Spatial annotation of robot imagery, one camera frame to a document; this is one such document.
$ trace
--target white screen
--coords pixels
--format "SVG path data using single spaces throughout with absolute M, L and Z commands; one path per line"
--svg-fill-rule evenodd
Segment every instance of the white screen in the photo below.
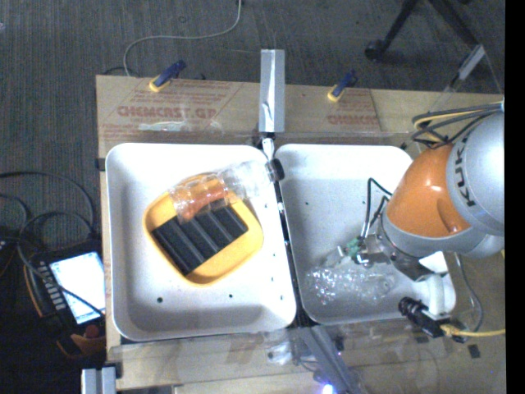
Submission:
M 96 252 L 57 261 L 49 266 L 60 286 L 87 300 L 95 308 L 105 310 L 104 268 Z M 67 293 L 64 296 L 78 324 L 100 316 L 74 296 Z

